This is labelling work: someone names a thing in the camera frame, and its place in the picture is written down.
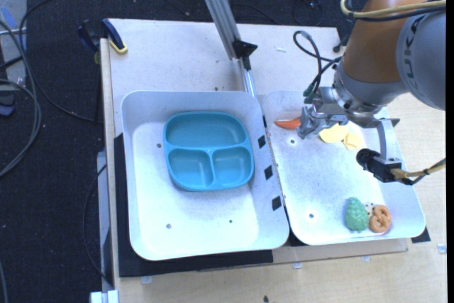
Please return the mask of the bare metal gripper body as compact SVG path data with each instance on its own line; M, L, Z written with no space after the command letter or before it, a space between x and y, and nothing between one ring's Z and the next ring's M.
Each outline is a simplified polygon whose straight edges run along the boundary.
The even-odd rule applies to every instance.
M306 104L314 120L314 128L319 123L318 119L328 116L346 116L347 123L352 121L359 126L368 127L374 123L374 115L386 105L386 99L372 97L364 101L344 86L330 86L309 92L306 95Z

